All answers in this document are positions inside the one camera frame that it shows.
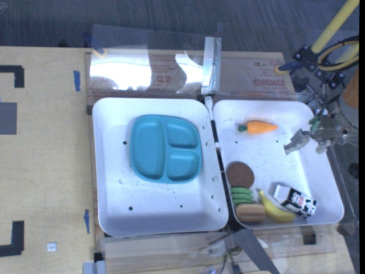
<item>yellow pole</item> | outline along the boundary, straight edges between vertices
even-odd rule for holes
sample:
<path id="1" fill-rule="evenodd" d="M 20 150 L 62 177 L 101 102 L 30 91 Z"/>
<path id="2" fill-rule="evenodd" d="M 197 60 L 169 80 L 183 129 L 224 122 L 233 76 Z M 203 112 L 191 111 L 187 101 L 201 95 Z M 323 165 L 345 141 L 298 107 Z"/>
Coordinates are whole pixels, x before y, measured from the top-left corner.
<path id="1" fill-rule="evenodd" d="M 337 12 L 336 16 L 332 19 L 330 24 L 325 28 L 323 33 L 312 45 L 311 50 L 315 54 L 319 54 L 320 51 L 327 45 L 329 40 L 335 35 L 339 30 L 341 25 L 346 21 L 350 14 L 355 10 L 355 8 L 360 3 L 360 0 L 347 0 L 342 8 Z"/>

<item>white sticker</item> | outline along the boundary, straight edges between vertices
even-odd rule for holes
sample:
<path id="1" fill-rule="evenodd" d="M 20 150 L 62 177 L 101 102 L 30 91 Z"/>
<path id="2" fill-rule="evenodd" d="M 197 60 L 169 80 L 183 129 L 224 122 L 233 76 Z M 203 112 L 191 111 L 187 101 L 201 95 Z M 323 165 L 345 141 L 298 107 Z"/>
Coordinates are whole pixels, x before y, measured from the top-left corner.
<path id="1" fill-rule="evenodd" d="M 49 252 L 57 251 L 57 242 L 53 241 L 52 243 L 47 243 L 47 251 Z"/>

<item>brown cookie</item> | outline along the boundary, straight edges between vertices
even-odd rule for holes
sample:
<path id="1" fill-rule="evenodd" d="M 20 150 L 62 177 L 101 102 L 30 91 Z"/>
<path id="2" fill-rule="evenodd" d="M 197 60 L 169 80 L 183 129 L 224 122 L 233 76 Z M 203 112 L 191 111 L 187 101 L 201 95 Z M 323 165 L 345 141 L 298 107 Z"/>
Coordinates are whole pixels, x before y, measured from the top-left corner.
<path id="1" fill-rule="evenodd" d="M 226 173 L 228 182 L 232 187 L 249 189 L 255 180 L 253 171 L 243 162 L 231 163 Z"/>

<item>metal bracket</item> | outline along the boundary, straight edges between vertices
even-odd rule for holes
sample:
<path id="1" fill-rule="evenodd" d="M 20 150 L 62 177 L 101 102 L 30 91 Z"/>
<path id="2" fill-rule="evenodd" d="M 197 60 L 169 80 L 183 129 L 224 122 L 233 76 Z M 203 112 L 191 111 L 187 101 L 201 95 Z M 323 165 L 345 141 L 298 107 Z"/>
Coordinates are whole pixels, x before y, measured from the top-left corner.
<path id="1" fill-rule="evenodd" d="M 299 129 L 297 133 L 290 138 L 290 143 L 284 145 L 285 154 L 288 155 L 292 151 L 299 150 L 304 147 L 310 140 L 310 133 L 308 131 L 302 131 Z"/>
<path id="2" fill-rule="evenodd" d="M 323 83 L 328 83 L 329 88 L 335 89 L 339 84 L 343 84 L 345 79 L 344 73 L 331 73 L 321 70 L 317 67 L 315 58 L 318 54 L 311 51 L 310 46 L 303 46 L 297 53 L 294 54 L 293 59 L 300 63 L 305 69 L 313 73 Z"/>
<path id="3" fill-rule="evenodd" d="M 106 274 L 105 261 L 85 262 L 82 267 L 83 274 Z"/>
<path id="4" fill-rule="evenodd" d="M 201 94 L 219 90 L 221 72 L 222 39 L 206 37 L 204 46 L 203 81 Z"/>

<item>blue tape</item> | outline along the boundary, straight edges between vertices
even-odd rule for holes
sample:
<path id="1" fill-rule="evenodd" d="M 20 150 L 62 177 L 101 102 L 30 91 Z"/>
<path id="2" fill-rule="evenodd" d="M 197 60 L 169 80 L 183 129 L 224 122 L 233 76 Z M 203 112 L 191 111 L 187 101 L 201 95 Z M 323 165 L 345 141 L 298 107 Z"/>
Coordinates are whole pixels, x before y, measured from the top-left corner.
<path id="1" fill-rule="evenodd" d="M 85 209 L 85 214 L 84 214 L 84 220 L 85 220 L 85 224 L 86 224 L 86 231 L 87 233 L 90 233 L 90 218 L 89 218 L 89 210 Z"/>
<path id="2" fill-rule="evenodd" d="M 81 91 L 81 89 L 80 89 L 80 84 L 81 84 L 80 72 L 76 71 L 76 70 L 74 70 L 74 82 L 75 82 L 76 91 Z"/>
<path id="3" fill-rule="evenodd" d="M 83 40 L 85 42 L 87 42 L 89 45 L 91 45 L 91 47 L 95 51 L 97 51 L 100 55 L 103 55 L 105 53 L 101 44 L 95 38 L 93 38 L 91 35 L 89 35 L 88 33 L 83 33 L 81 35 L 81 37 L 83 38 Z"/>
<path id="4" fill-rule="evenodd" d="M 296 70 L 302 68 L 303 64 L 300 62 L 290 62 L 278 67 L 279 71 Z"/>

